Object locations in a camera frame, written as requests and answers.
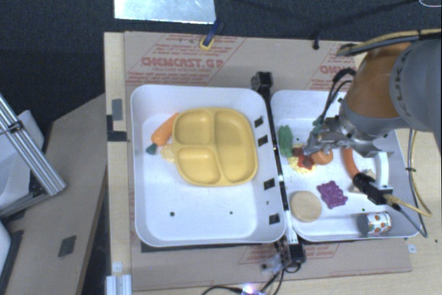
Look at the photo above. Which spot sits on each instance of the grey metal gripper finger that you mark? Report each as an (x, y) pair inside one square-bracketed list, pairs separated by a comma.
[(326, 148), (309, 148)]

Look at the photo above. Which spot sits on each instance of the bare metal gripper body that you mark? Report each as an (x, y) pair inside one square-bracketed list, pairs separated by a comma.
[(348, 140)]

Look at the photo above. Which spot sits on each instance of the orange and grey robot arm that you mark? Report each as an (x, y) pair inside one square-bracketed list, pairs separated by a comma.
[(383, 86)]

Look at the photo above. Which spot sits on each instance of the orange doughnut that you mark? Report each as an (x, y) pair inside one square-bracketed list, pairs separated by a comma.
[(324, 157)]

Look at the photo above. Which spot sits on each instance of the yellow and red pizza slice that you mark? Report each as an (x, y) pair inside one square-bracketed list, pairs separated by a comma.
[(300, 166)]

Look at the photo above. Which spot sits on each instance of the orange sausage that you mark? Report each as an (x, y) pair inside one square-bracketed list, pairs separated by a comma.
[(349, 162)]

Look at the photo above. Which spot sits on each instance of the green broccoli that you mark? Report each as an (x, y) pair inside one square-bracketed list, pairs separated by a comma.
[(285, 141)]

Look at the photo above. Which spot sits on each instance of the purple grapes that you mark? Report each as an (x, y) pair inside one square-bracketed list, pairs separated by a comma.
[(331, 195)]

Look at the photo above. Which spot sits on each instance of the round tan biscuit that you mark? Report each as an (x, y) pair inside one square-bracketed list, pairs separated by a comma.
[(305, 206)]

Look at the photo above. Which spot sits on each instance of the white plastic tray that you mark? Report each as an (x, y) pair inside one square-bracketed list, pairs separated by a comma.
[(207, 214), (345, 217)]

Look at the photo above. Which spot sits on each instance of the small can with orange print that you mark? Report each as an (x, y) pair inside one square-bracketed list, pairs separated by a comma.
[(378, 222)]

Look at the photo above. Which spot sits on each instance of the yellow divided plate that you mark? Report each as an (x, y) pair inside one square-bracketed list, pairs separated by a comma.
[(214, 145)]

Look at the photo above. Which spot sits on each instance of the brown cardboard board red print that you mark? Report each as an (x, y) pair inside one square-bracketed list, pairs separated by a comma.
[(241, 58)]

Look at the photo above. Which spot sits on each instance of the pale yellow toy food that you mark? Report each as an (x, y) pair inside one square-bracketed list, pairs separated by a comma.
[(168, 153)]

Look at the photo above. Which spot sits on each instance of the orange carrot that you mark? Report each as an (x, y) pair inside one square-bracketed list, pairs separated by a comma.
[(164, 131)]

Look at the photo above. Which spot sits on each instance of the black cylinder on white bracket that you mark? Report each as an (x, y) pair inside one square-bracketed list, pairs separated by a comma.
[(371, 188)]

